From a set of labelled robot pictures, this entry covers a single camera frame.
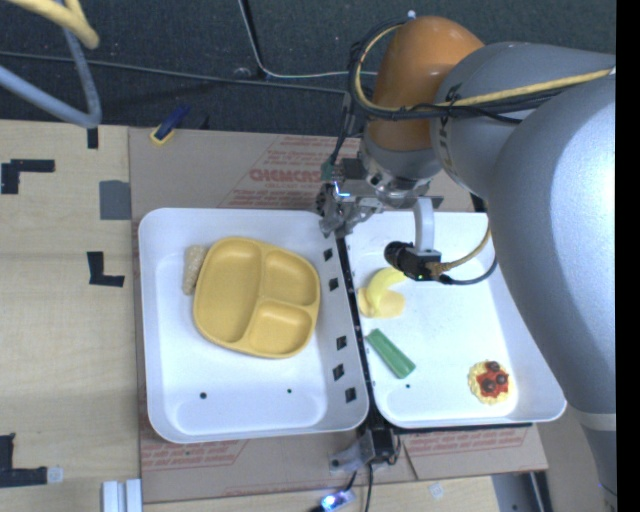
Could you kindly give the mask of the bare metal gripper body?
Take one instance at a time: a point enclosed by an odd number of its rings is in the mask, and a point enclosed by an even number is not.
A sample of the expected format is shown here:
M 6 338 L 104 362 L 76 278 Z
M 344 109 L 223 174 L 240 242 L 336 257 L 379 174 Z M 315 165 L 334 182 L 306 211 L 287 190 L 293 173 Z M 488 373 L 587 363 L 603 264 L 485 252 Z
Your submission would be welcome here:
M 443 197 L 429 195 L 429 188 L 429 180 L 398 180 L 386 174 L 370 175 L 364 169 L 342 169 L 327 186 L 327 213 L 338 212 L 346 220 L 356 208 L 372 208 L 377 214 L 385 209 L 410 209 L 424 198 L 439 208 Z

